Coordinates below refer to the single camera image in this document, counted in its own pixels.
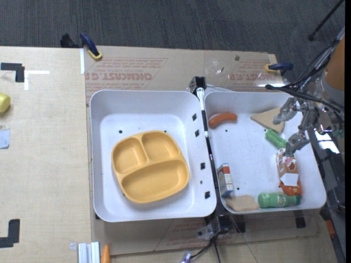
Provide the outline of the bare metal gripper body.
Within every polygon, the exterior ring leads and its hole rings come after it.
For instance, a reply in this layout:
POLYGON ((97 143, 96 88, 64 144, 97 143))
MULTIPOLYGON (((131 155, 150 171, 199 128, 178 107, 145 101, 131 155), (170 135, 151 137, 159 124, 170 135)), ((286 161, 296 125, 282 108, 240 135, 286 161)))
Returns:
POLYGON ((322 87, 300 87, 302 96, 298 99, 302 120, 299 132, 316 130, 319 134, 332 133, 333 136, 344 133, 344 108, 334 102, 322 87))

